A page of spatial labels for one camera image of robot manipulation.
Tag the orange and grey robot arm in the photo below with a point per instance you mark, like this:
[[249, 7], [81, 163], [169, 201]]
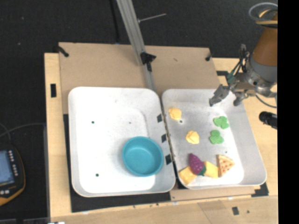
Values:
[[266, 48]]

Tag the yellow toy shell pasta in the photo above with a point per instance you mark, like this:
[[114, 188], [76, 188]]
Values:
[[175, 114], [192, 137]]

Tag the yellow toy cheese wedge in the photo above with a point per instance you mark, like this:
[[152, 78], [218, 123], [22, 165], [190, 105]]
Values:
[[211, 169], [186, 175]]

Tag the black cylinder on white bracket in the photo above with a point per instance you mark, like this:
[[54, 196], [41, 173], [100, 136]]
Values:
[[268, 118]]

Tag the toy pizza slice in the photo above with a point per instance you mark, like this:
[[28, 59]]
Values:
[[224, 165]]

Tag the teal bowl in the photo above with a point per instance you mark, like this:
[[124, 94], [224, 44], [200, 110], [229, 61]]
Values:
[[142, 156]]

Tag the green toy broccoli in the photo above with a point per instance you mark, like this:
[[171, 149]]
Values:
[[216, 137], [221, 122]]

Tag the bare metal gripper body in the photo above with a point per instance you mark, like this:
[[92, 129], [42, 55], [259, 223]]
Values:
[[250, 84]]

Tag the purple toy grapes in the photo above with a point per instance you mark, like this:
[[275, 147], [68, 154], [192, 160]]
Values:
[[195, 164]]

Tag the white plastic tray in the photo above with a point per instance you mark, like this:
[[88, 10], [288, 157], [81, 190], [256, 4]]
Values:
[[105, 129], [203, 115]]

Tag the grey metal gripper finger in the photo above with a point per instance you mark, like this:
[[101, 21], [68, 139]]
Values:
[[218, 95], [238, 100]]

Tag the brown cardboard board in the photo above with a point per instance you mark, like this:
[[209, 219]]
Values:
[[116, 71]]

